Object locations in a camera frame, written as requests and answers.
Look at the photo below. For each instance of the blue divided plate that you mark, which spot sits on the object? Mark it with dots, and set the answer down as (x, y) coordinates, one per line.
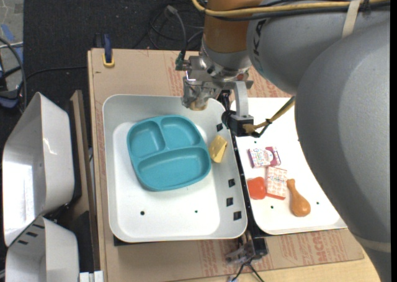
(169, 153)

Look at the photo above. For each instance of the pink patterned carton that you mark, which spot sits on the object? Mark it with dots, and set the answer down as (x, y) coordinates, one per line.
(277, 183)

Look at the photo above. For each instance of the black cylinder on white bracket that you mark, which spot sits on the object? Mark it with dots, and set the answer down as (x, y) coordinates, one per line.
(240, 119)

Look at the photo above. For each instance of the red bell pepper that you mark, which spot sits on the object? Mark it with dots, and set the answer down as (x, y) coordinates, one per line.
(256, 188)

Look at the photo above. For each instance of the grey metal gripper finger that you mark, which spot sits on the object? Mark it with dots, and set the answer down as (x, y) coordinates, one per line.
(188, 98)
(205, 97)

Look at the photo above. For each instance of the yellow cheese wedge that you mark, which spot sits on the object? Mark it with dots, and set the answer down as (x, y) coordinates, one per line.
(218, 149)

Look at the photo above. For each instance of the pink and white carton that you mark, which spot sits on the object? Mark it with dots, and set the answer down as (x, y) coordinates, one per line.
(263, 156)

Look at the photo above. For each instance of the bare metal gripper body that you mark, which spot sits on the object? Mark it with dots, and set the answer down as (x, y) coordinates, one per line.
(204, 77)

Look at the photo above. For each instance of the tan round biscuit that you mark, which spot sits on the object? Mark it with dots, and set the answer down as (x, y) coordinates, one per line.
(198, 107)

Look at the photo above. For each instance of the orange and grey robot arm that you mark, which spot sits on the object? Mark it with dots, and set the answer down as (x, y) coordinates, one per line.
(335, 95)

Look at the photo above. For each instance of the brown cardboard board red print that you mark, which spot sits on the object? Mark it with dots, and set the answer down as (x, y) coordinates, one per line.
(149, 70)

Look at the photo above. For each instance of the brown chicken drumstick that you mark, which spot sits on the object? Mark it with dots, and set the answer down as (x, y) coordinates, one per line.
(299, 203)

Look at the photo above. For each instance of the white plastic tray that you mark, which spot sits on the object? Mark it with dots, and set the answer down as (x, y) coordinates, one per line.
(34, 163)
(40, 253)
(279, 215)
(173, 212)

